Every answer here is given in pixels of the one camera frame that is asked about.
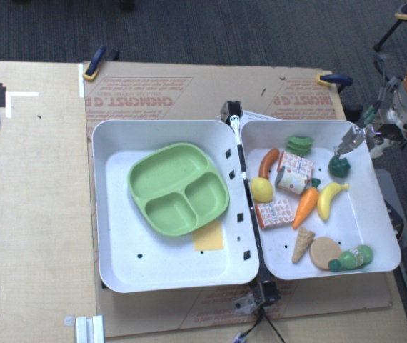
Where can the orange carrot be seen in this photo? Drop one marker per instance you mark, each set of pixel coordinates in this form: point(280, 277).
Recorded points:
point(306, 204)

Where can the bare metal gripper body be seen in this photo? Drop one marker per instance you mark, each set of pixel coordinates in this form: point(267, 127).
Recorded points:
point(405, 130)

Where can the thin black and white rod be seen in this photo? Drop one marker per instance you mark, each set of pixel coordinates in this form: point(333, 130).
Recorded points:
point(242, 159)

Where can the black cylinder on white bracket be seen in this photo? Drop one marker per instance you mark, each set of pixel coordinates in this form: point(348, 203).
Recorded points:
point(376, 151)

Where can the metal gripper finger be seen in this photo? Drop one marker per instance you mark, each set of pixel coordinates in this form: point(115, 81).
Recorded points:
point(348, 142)

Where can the white and orange can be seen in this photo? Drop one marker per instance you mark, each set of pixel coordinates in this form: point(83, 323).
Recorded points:
point(291, 181)

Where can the tan round biscuit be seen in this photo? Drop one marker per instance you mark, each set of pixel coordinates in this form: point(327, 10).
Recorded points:
point(323, 252)

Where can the green plastic bottle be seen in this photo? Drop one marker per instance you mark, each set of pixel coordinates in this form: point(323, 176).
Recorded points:
point(353, 258)

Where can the yellow banana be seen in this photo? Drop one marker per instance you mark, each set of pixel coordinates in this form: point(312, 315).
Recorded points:
point(326, 200)

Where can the yellow lemon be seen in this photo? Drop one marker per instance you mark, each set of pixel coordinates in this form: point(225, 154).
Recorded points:
point(261, 189)

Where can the orange and white packet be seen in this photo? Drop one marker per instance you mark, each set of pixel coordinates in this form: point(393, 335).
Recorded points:
point(274, 213)

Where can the green divided plate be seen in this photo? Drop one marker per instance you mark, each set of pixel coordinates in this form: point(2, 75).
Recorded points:
point(169, 177)

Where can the orange sausage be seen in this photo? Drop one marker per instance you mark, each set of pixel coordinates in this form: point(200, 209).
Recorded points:
point(268, 162)

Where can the green broccoli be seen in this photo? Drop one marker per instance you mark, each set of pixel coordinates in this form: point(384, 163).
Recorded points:
point(339, 167)

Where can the tan ice cream cone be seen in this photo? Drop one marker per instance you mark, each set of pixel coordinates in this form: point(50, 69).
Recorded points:
point(302, 243)

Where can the yellow cheese slice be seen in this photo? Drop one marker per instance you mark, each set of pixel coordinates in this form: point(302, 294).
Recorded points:
point(208, 239)

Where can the brown cardboard board red print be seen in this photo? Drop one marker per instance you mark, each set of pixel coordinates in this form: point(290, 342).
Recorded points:
point(196, 95)

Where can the white paper sheet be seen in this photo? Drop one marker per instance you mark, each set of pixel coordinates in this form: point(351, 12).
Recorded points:
point(257, 115)

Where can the orange and white carton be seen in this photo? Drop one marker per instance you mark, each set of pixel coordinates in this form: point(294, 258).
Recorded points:
point(296, 162)

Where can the white plastic tray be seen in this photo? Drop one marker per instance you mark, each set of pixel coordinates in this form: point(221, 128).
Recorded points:
point(175, 263)
point(364, 220)

